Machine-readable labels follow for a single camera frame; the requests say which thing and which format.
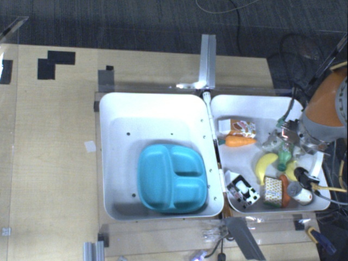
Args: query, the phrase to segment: green bottle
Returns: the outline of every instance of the green bottle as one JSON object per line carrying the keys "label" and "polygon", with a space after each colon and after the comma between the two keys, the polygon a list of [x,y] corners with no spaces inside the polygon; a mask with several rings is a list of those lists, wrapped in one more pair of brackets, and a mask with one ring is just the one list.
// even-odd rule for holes
{"label": "green bottle", "polygon": [[282,142],[281,148],[278,151],[279,164],[278,170],[285,171],[288,161],[293,157],[294,145],[288,142]]}

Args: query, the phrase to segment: white sticker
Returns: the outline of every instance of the white sticker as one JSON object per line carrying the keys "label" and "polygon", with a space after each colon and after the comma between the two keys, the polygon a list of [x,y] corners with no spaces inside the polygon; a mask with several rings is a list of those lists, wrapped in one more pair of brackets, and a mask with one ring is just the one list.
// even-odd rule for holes
{"label": "white sticker", "polygon": [[92,153],[92,152],[95,152],[97,150],[97,147],[96,147],[96,145],[95,145],[93,140],[86,141],[85,142],[85,146],[86,146],[86,150],[87,150],[88,153]]}

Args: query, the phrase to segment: blue plate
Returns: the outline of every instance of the blue plate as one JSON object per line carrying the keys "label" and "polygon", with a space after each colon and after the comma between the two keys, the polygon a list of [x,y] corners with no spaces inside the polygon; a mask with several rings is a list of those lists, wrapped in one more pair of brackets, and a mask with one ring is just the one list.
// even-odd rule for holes
{"label": "blue plate", "polygon": [[138,162],[138,193],[142,203],[160,213],[189,213],[207,199],[202,157],[178,145],[146,147]]}

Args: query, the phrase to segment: banana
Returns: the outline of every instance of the banana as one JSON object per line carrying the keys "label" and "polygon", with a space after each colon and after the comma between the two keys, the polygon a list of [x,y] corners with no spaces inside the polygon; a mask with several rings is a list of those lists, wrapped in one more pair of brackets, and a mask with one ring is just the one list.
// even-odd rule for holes
{"label": "banana", "polygon": [[260,180],[260,185],[264,185],[263,178],[265,177],[267,166],[274,163],[278,159],[278,155],[274,153],[268,153],[263,155],[256,164],[255,174]]}
{"label": "banana", "polygon": [[295,160],[292,160],[292,161],[289,161],[288,164],[287,164],[287,169],[285,170],[285,174],[288,176],[288,178],[291,180],[291,181],[297,181],[295,175],[294,175],[294,170],[296,168],[296,161]]}

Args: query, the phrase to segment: table surface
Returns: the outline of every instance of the table surface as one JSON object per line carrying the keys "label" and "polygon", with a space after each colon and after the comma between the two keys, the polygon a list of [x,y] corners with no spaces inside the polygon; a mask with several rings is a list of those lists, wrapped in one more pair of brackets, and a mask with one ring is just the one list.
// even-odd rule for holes
{"label": "table surface", "polygon": [[[46,59],[49,50],[75,52],[76,63],[56,65],[55,80],[38,80],[38,59]],[[83,243],[96,241],[97,160],[96,152],[88,152],[84,143],[96,142],[97,71],[106,65],[114,66],[117,82],[192,83],[198,78],[199,55],[19,46],[8,261],[83,260]],[[216,82],[272,88],[266,60],[256,58],[217,57]],[[273,232],[280,239],[292,234],[297,235],[294,230]],[[159,242],[153,232],[145,235],[147,241],[140,247]],[[179,238],[172,237],[172,243]],[[301,243],[295,239],[261,244],[267,260],[319,260],[309,238]],[[144,252],[149,253],[126,257],[129,261],[189,260],[194,253],[151,253],[151,248]],[[225,252],[227,260],[245,260],[236,245],[227,245]]]}

